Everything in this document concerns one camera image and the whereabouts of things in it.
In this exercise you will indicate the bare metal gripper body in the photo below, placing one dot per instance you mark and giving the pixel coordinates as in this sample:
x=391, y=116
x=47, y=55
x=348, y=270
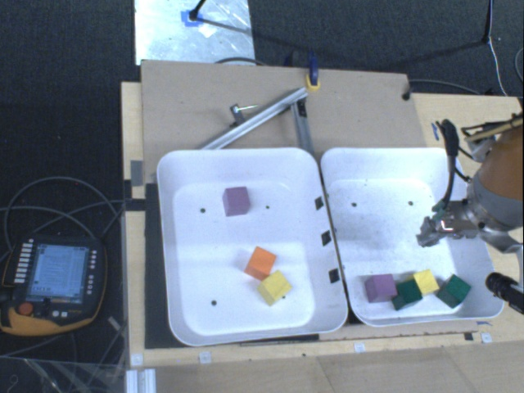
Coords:
x=458, y=219

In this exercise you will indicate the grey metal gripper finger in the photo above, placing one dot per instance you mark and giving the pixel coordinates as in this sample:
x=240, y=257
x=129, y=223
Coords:
x=430, y=222
x=425, y=238

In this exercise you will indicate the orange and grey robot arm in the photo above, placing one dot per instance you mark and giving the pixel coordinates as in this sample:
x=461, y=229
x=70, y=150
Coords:
x=502, y=166

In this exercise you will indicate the white plastic tray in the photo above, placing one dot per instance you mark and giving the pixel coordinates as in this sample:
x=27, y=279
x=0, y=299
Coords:
x=221, y=260
x=385, y=236

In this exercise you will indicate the yellow cube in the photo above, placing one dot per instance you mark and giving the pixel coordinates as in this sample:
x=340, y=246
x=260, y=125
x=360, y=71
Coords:
x=273, y=287
x=425, y=281

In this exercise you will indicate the purple cube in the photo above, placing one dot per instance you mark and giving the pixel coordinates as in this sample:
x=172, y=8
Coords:
x=236, y=201
x=380, y=288

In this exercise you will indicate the small green cube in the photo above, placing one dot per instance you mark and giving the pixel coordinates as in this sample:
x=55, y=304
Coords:
x=398, y=303

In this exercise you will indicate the thin black rod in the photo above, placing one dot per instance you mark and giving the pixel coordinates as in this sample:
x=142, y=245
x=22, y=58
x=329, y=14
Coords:
x=335, y=244

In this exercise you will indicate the orange cube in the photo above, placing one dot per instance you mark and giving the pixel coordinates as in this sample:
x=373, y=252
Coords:
x=260, y=262

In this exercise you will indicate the brown cardboard board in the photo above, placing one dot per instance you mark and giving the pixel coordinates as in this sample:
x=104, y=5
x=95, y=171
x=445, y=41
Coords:
x=229, y=109

